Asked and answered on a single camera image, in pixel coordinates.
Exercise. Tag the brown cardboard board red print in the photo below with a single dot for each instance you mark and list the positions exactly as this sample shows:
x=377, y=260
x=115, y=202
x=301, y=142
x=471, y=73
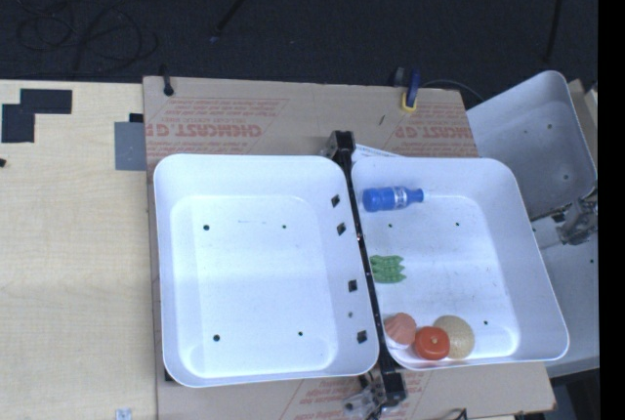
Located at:
x=303, y=115

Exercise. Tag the blue plastic bottle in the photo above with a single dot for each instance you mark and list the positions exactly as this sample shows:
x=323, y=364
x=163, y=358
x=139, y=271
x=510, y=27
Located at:
x=386, y=198

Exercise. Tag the thin black rod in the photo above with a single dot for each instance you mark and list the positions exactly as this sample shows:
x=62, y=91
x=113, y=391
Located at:
x=362, y=252

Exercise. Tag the white plastic tray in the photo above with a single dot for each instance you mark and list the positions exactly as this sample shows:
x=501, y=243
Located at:
x=459, y=262
x=263, y=271

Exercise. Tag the green pea pods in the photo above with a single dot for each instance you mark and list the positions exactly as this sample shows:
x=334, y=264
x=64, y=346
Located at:
x=387, y=268

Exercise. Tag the pink scallop shell toy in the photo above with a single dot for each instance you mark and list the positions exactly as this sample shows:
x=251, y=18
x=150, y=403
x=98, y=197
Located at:
x=400, y=329

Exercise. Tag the red tomato toy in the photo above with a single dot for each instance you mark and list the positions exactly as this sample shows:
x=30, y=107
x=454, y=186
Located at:
x=432, y=343

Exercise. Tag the beige round biscuit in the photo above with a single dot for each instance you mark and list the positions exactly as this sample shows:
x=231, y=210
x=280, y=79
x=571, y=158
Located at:
x=459, y=335

